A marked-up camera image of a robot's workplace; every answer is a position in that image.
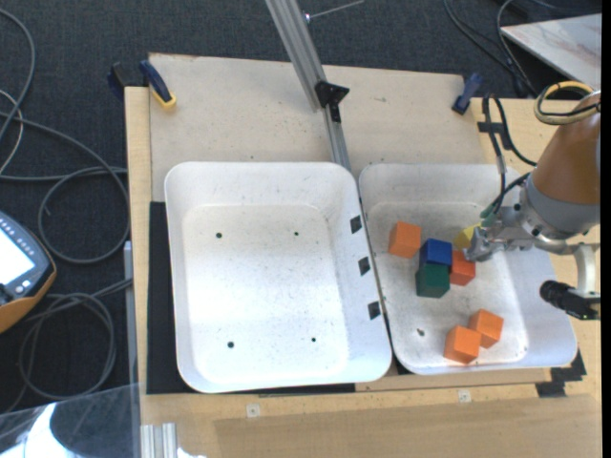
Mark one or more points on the red-orange cube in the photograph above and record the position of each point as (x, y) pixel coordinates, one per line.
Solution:
(463, 271)

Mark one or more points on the yellow cube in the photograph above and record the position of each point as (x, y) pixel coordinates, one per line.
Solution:
(463, 239)

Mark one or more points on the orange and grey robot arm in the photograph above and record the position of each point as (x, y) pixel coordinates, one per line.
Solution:
(570, 160)

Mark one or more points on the orange cube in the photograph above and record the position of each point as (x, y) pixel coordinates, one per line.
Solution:
(487, 327)
(405, 239)
(461, 345)

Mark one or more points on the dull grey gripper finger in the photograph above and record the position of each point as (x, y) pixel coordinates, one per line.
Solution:
(477, 251)

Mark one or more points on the blue cube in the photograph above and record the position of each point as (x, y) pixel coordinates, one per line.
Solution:
(436, 252)

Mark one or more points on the pale flat board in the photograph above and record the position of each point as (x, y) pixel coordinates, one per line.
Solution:
(238, 112)

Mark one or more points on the green cube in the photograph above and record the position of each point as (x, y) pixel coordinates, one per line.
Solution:
(432, 280)

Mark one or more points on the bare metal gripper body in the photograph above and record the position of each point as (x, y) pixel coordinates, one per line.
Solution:
(513, 234)

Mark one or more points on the black cylinder on white bracket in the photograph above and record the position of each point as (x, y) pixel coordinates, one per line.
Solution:
(568, 298)

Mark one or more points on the white plastic tray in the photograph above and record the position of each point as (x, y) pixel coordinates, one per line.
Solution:
(262, 284)
(420, 313)

